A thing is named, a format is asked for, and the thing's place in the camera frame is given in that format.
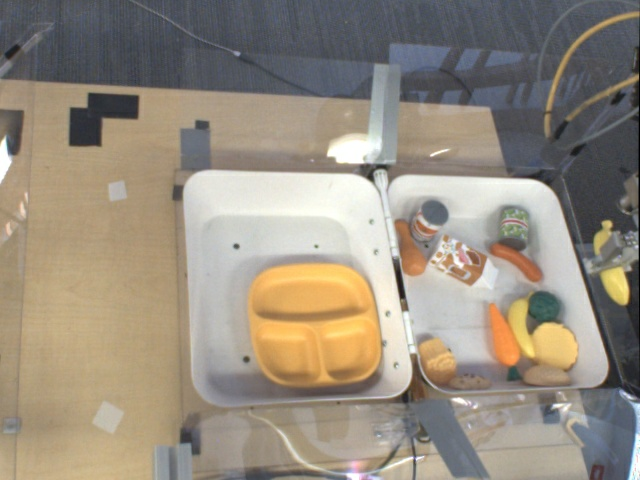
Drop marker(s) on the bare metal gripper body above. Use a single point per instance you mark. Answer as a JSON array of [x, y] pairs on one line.
[[631, 193]]

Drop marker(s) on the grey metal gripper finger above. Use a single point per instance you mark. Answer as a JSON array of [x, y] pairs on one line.
[[607, 257], [632, 248]]

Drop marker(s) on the yellow banana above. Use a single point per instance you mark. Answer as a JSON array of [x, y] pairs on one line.
[[616, 284], [520, 325]]

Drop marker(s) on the dark green toy broccoli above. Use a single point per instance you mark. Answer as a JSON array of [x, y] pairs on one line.
[[544, 306]]

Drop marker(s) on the red orange toy sausage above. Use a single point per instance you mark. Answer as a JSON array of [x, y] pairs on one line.
[[517, 262]]

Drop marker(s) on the green and white can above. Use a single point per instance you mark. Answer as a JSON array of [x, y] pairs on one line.
[[514, 225]]

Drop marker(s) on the yellow round toy biscuit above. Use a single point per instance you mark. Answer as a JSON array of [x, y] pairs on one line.
[[555, 345]]

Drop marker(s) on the orange toy carrot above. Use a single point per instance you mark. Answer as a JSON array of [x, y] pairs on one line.
[[502, 338]]

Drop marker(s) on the tan toy bread roll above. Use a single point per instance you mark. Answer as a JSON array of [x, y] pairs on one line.
[[546, 376]]

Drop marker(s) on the brown and white carton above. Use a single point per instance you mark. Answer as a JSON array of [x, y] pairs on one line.
[[462, 263]]

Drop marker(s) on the white plastic tray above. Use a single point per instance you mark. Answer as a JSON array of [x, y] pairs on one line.
[[220, 288], [465, 313]]

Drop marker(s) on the red and white can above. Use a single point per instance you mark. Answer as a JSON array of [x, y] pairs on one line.
[[427, 223]]

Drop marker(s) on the brown chocolate chip cookie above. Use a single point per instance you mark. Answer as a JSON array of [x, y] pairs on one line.
[[470, 382]]

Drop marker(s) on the orange tapered toy food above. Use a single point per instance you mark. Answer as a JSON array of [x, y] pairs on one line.
[[411, 255]]

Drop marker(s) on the tan ridged toy pastry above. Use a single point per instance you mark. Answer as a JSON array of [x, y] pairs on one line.
[[437, 363]]

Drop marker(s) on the black and white thin rod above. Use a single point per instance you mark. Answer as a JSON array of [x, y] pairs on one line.
[[389, 218]]

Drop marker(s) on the orange divided plate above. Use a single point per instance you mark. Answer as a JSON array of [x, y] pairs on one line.
[[312, 288]]

